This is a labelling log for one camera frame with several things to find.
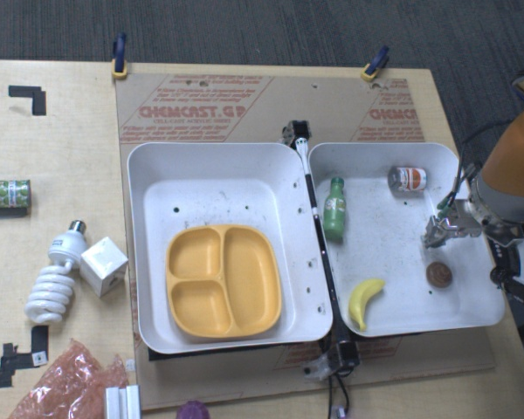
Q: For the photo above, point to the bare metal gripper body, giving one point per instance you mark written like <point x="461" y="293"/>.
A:
<point x="468" y="221"/>

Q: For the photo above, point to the yellow banana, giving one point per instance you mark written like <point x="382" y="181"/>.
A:
<point x="360" y="301"/>

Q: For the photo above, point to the white cube box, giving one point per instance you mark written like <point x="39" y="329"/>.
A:
<point x="102" y="264"/>

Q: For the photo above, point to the pink bubble wrap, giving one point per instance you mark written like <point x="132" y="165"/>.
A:
<point x="65" y="386"/>

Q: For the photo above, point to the white and orange can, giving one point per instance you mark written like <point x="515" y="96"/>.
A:
<point x="408" y="179"/>

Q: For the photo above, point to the brown cardboard board red print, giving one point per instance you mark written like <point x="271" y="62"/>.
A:
<point x="253" y="103"/>

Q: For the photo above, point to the green and white can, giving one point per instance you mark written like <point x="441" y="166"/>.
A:
<point x="9" y="194"/>

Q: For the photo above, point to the yellow divided plate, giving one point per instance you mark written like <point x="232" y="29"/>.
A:
<point x="244" y="277"/>

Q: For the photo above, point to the thin black and white rod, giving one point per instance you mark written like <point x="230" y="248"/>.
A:
<point x="321" y="238"/>

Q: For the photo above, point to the white spiral light bulb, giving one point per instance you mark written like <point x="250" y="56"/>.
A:
<point x="52" y="286"/>

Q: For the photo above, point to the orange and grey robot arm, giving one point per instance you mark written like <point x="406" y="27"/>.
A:
<point x="508" y="155"/>

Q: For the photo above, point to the purple round object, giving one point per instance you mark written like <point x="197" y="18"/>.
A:
<point x="193" y="410"/>

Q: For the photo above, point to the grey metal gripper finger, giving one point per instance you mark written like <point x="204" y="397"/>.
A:
<point x="439" y="224"/>
<point x="432" y="239"/>

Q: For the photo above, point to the white plastic tray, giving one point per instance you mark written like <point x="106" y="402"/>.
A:
<point x="388" y="234"/>
<point x="227" y="181"/>

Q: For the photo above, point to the green plastic bottle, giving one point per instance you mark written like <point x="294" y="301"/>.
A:
<point x="334" y="216"/>

